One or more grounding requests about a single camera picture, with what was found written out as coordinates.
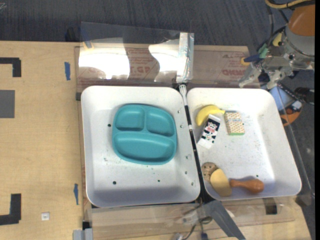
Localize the brown chicken drumstick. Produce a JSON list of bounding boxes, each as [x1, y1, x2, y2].
[[229, 178, 265, 195]]

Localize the white cow print carton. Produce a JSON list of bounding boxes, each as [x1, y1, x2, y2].
[[196, 113, 222, 150]]

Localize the orange patterned carton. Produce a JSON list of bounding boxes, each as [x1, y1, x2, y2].
[[223, 111, 246, 137]]

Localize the brown cardboard board, red print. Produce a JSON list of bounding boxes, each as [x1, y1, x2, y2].
[[74, 44, 296, 225]]

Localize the brown round biscuit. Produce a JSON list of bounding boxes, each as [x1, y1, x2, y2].
[[200, 161, 220, 183]]

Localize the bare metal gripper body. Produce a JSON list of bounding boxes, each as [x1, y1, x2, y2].
[[257, 49, 316, 78]]

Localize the blue divided plate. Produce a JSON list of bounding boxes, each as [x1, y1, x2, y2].
[[111, 103, 179, 166]]

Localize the yellow banana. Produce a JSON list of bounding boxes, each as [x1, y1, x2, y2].
[[195, 104, 226, 127]]

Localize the white plastic tray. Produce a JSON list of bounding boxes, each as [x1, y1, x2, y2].
[[80, 84, 202, 208], [185, 87, 303, 202]]

